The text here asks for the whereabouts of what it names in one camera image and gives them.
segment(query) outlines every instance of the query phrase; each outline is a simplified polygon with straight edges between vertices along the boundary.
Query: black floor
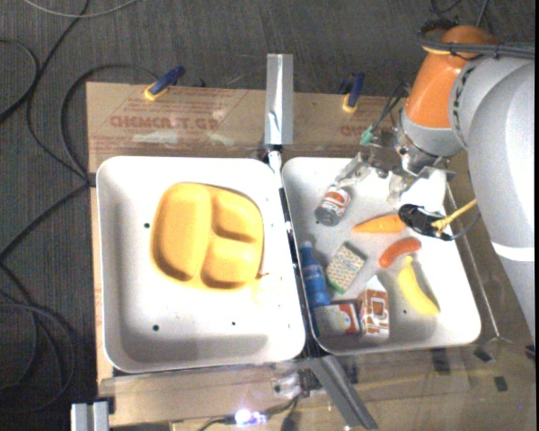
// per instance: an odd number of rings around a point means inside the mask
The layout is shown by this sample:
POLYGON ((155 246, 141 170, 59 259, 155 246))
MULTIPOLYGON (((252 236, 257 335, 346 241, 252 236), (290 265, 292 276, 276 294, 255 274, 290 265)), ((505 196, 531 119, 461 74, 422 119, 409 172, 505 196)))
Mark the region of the black floor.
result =
MULTIPOLYGON (((129 0, 31 1, 93 14, 129 0)), ((96 396, 89 196, 60 132, 85 166, 78 78, 147 84, 140 67, 182 64, 181 84, 264 89, 266 55, 291 53, 298 92, 363 71, 364 94, 388 95, 413 81, 429 19, 535 43, 535 0, 489 0, 481 18, 485 1, 143 0, 76 19, 0 0, 0 429, 68 429, 70 404, 96 396)))

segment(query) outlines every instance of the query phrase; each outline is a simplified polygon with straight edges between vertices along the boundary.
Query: yellow banana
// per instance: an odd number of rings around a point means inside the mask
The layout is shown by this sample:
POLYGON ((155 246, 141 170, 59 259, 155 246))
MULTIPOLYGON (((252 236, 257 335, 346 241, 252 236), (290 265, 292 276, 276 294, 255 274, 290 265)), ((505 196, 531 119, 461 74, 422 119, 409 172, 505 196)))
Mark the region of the yellow banana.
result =
POLYGON ((427 297, 420 288, 420 284, 415 277, 415 271, 411 265, 412 258, 407 256, 405 258, 405 265, 402 271, 399 272, 398 280, 399 285, 402 288, 405 298, 408 302, 421 314, 427 314, 428 316, 437 316, 439 309, 433 303, 433 301, 427 297))

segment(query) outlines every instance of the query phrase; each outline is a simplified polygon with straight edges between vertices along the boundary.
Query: yellow divided plate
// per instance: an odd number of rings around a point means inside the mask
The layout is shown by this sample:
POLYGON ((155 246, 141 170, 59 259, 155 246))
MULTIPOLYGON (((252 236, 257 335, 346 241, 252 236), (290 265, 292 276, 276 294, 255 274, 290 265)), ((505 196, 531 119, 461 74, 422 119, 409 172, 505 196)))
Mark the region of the yellow divided plate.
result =
POLYGON ((258 277, 262 250, 261 212, 245 195, 192 182, 162 195, 150 255, 168 277, 197 288, 236 289, 258 277))

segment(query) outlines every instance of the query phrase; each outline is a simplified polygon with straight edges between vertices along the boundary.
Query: carrot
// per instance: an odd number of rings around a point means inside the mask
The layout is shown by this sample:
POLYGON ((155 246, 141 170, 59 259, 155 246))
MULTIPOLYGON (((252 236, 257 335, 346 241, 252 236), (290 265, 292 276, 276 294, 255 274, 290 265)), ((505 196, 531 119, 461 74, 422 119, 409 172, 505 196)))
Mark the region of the carrot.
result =
POLYGON ((421 249, 421 241, 417 238, 401 238, 389 246, 379 258, 379 266, 382 268, 389 267, 395 259, 402 254, 415 252, 421 249))
POLYGON ((353 227, 356 233, 399 233, 407 225, 397 214, 381 215, 353 227))

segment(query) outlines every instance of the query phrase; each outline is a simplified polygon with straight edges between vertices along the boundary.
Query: blue clamp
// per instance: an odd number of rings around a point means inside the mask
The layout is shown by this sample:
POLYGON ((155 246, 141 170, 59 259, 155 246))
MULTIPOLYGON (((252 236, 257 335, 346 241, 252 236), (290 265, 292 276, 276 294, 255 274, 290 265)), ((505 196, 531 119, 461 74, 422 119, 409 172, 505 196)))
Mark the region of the blue clamp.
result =
POLYGON ((355 75, 353 82, 348 83, 344 81, 341 88, 344 88, 347 91, 348 86, 350 85, 349 92, 346 93, 345 98, 343 99, 343 109, 346 112, 353 113, 358 109, 358 98, 363 89, 363 80, 365 74, 359 72, 355 75))
POLYGON ((165 75, 162 75, 155 83, 150 84, 144 90, 144 95, 150 101, 155 101, 168 90, 168 86, 177 84, 178 80, 186 73, 183 66, 177 66, 165 75))

